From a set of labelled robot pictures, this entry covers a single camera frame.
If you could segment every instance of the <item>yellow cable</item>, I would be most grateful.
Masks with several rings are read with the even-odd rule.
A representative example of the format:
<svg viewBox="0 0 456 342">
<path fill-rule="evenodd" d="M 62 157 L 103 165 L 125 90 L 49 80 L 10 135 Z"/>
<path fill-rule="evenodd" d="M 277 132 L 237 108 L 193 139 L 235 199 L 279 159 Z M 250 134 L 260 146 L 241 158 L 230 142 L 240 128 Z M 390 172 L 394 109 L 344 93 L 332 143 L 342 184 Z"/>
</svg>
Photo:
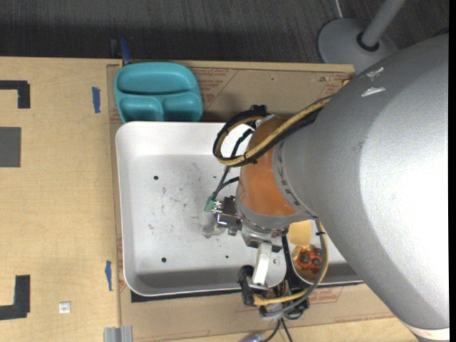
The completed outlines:
<svg viewBox="0 0 456 342">
<path fill-rule="evenodd" d="M 320 223 L 320 222 L 318 222 L 318 223 L 319 223 L 321 231 L 325 232 L 325 229 L 324 229 L 322 223 Z M 321 283 L 321 280 L 323 280 L 323 278 L 325 277 L 326 272 L 328 271 L 328 263 L 329 263 L 328 262 L 328 241 L 326 239 L 325 234 L 321 235 L 321 241 L 323 243 L 322 247 L 324 249 L 326 262 L 324 262 L 324 267 L 318 273 L 318 278 L 317 278 L 317 280 L 315 280 L 316 285 L 319 285 Z M 272 299 L 265 299 L 260 294 L 254 294 L 254 304 L 256 306 L 266 306 L 269 304 L 286 303 L 287 301 L 293 301 L 293 300 L 299 299 L 299 298 L 307 295 L 308 292 L 309 292 L 309 289 L 306 289 L 306 290 L 300 291 L 299 293 L 296 293 L 293 295 L 280 296 L 278 298 L 272 298 Z"/>
<path fill-rule="evenodd" d="M 259 143 L 257 146 L 255 146 L 251 150 L 248 150 L 243 155 L 237 156 L 232 159 L 222 157 L 222 143 L 223 143 L 224 139 L 228 136 L 229 132 L 231 132 L 238 125 L 248 123 L 248 122 L 251 122 L 251 121 L 259 119 L 259 118 L 251 117 L 251 118 L 246 118 L 246 119 L 240 120 L 239 122 L 237 122 L 237 123 L 233 124 L 231 127 L 229 127 L 220 136 L 220 138 L 216 144 L 216 148 L 215 148 L 215 153 L 216 153 L 217 159 L 219 160 L 220 163 L 222 163 L 223 165 L 228 166 L 228 167 L 233 167 L 235 165 L 238 165 L 242 161 L 255 156 L 259 151 L 263 150 L 267 145 L 269 145 L 269 143 L 271 143 L 275 138 L 277 138 L 280 134 L 282 134 L 285 130 L 287 130 L 293 124 L 299 122 L 300 120 L 302 120 L 306 116 L 316 112 L 317 110 L 322 109 L 322 107 L 324 107 L 329 101 L 330 101 L 330 98 L 326 98 L 326 99 L 317 101 L 316 103 L 313 103 L 313 104 L 309 105 L 308 107 L 304 108 L 299 113 L 295 114 L 290 119 L 288 119 L 280 127 L 278 127 L 273 133 L 271 133 L 268 137 L 266 137 L 261 143 Z"/>
</svg>

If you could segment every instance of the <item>gray square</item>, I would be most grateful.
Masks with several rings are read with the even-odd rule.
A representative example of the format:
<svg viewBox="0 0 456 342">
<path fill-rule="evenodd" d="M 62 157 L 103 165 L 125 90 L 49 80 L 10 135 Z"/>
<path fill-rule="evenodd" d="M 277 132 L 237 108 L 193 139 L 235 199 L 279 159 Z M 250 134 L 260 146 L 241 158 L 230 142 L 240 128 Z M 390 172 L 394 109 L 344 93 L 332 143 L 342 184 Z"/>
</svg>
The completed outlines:
<svg viewBox="0 0 456 342">
<path fill-rule="evenodd" d="M 21 127 L 0 127 L 0 167 L 21 166 Z"/>
</svg>

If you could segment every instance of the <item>small white cube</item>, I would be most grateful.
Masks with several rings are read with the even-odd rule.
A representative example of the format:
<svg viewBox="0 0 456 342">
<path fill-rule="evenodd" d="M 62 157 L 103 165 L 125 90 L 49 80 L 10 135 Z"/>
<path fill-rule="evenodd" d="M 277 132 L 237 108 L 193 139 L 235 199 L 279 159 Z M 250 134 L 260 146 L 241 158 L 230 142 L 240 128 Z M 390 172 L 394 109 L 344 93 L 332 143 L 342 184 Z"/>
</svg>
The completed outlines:
<svg viewBox="0 0 456 342">
<path fill-rule="evenodd" d="M 60 314 L 66 314 L 71 312 L 71 302 L 70 301 L 61 301 L 58 303 L 58 312 Z"/>
</svg>

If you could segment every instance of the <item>metal pole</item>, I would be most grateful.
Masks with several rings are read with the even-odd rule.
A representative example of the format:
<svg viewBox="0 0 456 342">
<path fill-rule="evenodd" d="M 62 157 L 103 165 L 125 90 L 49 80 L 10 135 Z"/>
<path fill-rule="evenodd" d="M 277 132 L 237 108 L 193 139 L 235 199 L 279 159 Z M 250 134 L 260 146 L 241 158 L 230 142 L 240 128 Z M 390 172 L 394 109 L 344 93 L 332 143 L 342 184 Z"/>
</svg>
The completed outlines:
<svg viewBox="0 0 456 342">
<path fill-rule="evenodd" d="M 361 37 L 364 46 L 374 47 L 406 0 L 385 0 Z"/>
</svg>

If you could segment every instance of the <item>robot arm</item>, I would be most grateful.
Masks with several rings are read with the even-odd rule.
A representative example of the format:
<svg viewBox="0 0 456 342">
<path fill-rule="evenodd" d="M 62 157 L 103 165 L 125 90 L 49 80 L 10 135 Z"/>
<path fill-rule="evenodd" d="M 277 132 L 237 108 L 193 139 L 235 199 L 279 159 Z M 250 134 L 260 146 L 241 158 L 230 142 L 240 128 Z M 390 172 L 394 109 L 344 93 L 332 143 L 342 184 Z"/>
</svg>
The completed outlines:
<svg viewBox="0 0 456 342">
<path fill-rule="evenodd" d="M 421 341 L 449 340 L 448 34 L 374 65 L 315 121 L 242 167 L 247 245 L 314 218 Z M 265 121 L 255 147 L 276 130 Z"/>
</svg>

